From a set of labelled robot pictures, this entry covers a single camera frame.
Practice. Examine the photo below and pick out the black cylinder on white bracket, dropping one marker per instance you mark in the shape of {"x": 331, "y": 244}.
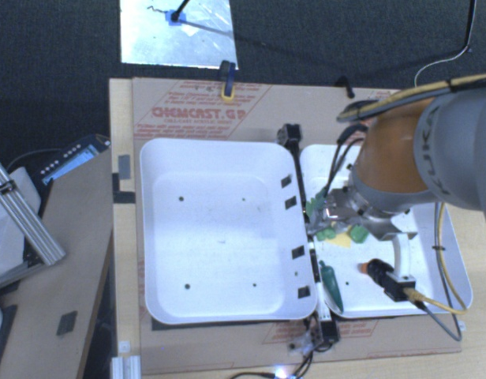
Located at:
{"x": 389, "y": 280}

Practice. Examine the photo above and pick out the yellow toy cheese slice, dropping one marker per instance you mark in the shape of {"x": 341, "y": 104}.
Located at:
{"x": 341, "y": 241}

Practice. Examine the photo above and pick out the thin black and white rod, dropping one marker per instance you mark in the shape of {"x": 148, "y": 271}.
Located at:
{"x": 300, "y": 180}

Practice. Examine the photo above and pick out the dark green toy pepper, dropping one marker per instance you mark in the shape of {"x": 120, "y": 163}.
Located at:
{"x": 331, "y": 284}

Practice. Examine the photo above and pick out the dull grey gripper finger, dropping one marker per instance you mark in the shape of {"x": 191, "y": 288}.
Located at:
{"x": 317, "y": 227}

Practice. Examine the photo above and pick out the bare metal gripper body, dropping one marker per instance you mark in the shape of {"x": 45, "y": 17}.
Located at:
{"x": 345, "y": 205}

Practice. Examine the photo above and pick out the white plastic tray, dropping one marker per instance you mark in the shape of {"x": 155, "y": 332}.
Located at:
{"x": 219, "y": 231}
{"x": 369, "y": 294}

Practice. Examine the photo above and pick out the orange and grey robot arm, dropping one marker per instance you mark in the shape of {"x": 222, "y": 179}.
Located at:
{"x": 432, "y": 152}

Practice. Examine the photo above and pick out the green toy vegetable piece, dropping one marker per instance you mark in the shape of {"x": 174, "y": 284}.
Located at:
{"x": 358, "y": 234}

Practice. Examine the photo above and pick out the green toy grapes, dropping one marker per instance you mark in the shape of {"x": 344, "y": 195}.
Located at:
{"x": 326, "y": 234}

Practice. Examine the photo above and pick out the brown cardboard board, red print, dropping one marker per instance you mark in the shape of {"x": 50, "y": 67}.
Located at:
{"x": 195, "y": 109}

